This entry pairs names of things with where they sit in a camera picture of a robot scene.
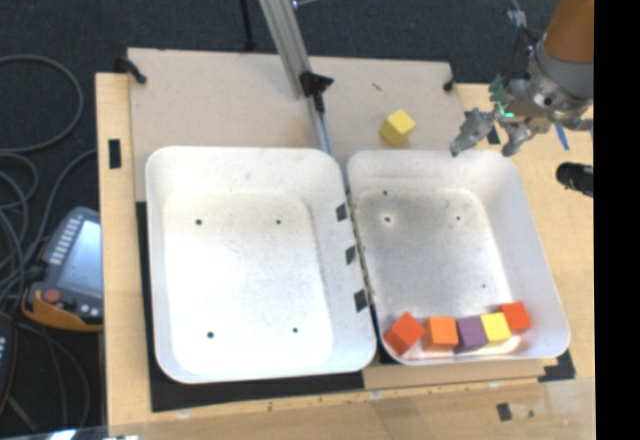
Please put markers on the red cube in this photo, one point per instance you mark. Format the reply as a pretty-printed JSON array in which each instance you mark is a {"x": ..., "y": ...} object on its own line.
[
  {"x": 516, "y": 316},
  {"x": 404, "y": 334}
]

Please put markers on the brown cardboard board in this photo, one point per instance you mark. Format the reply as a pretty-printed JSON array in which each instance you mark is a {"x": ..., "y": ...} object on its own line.
[{"x": 210, "y": 100}]

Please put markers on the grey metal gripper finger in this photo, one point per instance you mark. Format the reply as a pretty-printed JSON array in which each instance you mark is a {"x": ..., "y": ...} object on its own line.
[
  {"x": 470, "y": 130},
  {"x": 520, "y": 135}
]

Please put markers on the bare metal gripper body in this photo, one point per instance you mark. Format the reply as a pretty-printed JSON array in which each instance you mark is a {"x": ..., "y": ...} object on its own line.
[{"x": 547, "y": 103}]

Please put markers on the purple cube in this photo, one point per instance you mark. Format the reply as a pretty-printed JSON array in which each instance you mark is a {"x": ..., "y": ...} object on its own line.
[{"x": 471, "y": 333}]

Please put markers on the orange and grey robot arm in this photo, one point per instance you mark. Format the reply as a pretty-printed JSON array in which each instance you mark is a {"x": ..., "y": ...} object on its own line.
[{"x": 572, "y": 23}]

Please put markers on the black cylinder on white bracket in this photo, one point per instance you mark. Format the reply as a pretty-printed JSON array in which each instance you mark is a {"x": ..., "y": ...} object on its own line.
[{"x": 577, "y": 177}]

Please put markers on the white plastic tray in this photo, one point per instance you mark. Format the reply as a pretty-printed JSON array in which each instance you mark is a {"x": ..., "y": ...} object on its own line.
[
  {"x": 250, "y": 273},
  {"x": 435, "y": 258}
]

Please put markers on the yellow cube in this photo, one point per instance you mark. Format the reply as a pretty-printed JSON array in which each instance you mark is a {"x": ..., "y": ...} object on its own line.
[
  {"x": 397, "y": 128},
  {"x": 496, "y": 327}
]

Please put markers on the orange cube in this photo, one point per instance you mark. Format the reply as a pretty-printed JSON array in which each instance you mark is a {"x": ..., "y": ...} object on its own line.
[{"x": 441, "y": 332}]

